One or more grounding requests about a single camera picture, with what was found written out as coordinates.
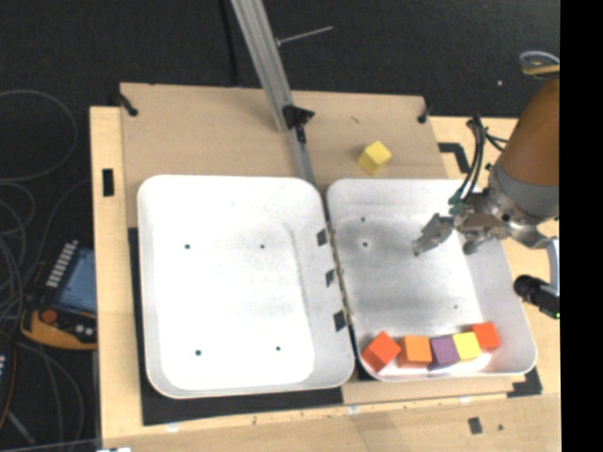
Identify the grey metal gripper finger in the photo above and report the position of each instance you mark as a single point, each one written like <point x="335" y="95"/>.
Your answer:
<point x="433" y="234"/>
<point x="475" y="244"/>

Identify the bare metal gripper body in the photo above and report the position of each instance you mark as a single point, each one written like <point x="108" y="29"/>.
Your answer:
<point x="485" y="219"/>

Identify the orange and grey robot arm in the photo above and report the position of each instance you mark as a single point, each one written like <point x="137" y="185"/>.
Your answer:
<point x="534" y="149"/>

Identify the white plastic tray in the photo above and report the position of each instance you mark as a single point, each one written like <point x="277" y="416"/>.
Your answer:
<point x="405" y="280"/>
<point x="235" y="290"/>

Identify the red-orange cube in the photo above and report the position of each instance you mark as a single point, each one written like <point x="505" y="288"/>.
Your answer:
<point x="380" y="350"/>
<point x="487" y="335"/>

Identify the yellow cube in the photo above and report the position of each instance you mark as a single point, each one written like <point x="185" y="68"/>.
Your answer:
<point x="374" y="157"/>
<point x="467" y="345"/>

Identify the purple cube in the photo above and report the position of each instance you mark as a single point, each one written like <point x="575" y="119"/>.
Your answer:
<point x="444" y="350"/>

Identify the orange cube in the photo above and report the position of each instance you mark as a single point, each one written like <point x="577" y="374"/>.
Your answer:
<point x="415" y="349"/>

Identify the brown cardboard board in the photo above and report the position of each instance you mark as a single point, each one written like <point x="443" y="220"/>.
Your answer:
<point x="212" y="134"/>

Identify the black cylinder on white bracket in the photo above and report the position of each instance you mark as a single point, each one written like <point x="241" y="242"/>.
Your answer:
<point x="534" y="290"/>

